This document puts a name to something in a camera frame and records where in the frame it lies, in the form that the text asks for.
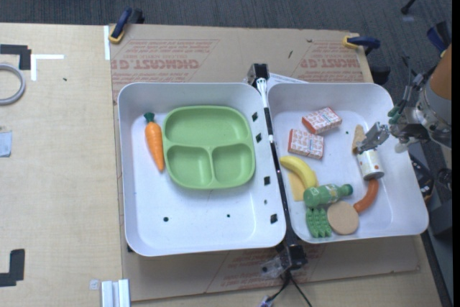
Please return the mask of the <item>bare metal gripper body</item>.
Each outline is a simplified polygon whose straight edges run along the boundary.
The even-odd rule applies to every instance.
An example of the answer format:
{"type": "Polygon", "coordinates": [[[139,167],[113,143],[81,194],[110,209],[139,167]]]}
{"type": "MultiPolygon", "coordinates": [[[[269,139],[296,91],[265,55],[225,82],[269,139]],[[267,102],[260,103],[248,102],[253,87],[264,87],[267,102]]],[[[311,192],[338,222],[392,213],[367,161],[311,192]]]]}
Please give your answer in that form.
{"type": "Polygon", "coordinates": [[[451,125],[430,109],[405,107],[389,118],[389,129],[403,143],[432,141],[451,147],[451,125]]]}

